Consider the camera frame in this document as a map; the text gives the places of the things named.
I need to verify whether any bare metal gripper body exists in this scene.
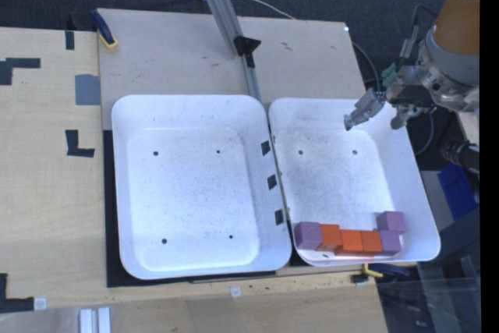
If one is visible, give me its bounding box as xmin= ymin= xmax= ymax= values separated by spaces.
xmin=385 ymin=63 xmax=475 ymax=112

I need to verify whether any white plastic tray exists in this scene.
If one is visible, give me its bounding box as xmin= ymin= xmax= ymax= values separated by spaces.
xmin=267 ymin=97 xmax=442 ymax=268
xmin=111 ymin=94 xmax=293 ymax=281

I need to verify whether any purple cube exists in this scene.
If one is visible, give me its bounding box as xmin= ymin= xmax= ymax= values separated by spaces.
xmin=375 ymin=211 xmax=408 ymax=235
xmin=377 ymin=229 xmax=403 ymax=256
xmin=293 ymin=221 xmax=324 ymax=252

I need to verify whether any orange cube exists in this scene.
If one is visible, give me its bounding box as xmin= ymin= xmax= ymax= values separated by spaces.
xmin=359 ymin=230 xmax=384 ymax=254
xmin=340 ymin=229 xmax=365 ymax=253
xmin=320 ymin=223 xmax=344 ymax=247

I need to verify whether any pale wood board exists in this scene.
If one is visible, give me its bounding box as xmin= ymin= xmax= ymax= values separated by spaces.
xmin=96 ymin=7 xmax=382 ymax=303

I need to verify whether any black cylinder on white bracket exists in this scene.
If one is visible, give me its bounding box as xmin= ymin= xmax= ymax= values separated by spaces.
xmin=441 ymin=88 xmax=481 ymax=173

